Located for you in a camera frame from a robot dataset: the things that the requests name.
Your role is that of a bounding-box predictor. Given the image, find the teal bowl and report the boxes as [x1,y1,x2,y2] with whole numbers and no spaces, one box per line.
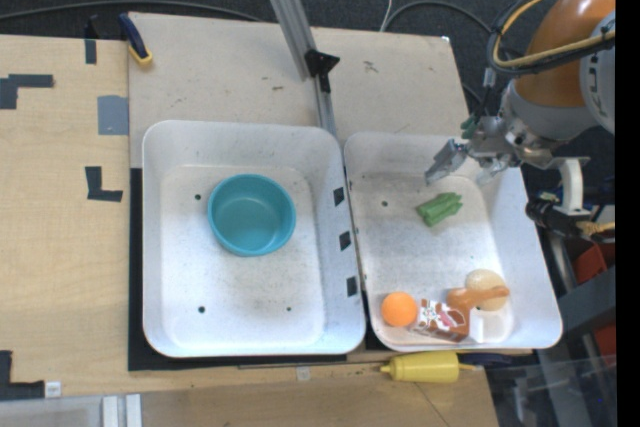
[207,173,298,258]

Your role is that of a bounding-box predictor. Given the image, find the brown toy sausage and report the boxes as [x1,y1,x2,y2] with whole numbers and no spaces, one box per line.
[445,284,511,314]

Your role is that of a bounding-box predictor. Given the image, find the pale wood board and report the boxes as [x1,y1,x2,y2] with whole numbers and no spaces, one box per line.
[127,11,534,369]

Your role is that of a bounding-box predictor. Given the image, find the white plastic tray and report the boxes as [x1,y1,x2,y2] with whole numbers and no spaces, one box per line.
[342,130,564,353]
[141,118,367,359]

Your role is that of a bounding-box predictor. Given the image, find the brown and white carton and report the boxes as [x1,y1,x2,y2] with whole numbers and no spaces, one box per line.
[408,298,472,344]

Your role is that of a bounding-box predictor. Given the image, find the orange ball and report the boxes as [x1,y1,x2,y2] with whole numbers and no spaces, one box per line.
[380,291,419,329]

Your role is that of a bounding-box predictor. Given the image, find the beige round toy bread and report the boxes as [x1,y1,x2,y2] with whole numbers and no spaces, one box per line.
[465,268,508,312]

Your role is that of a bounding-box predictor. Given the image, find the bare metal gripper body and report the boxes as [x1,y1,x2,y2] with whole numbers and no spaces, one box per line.
[467,114,592,172]

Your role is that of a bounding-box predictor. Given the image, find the green toy beans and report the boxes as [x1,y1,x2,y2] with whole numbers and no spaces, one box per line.
[415,192,464,228]

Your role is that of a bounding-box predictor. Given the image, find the yellow mustard bottle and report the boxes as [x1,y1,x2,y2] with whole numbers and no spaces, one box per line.
[379,350,482,384]

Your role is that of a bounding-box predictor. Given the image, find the black cylinder on white bracket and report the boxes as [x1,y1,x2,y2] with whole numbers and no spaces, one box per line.
[524,157,594,236]

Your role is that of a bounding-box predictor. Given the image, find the white block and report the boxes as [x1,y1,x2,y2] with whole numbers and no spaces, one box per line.
[468,307,515,345]

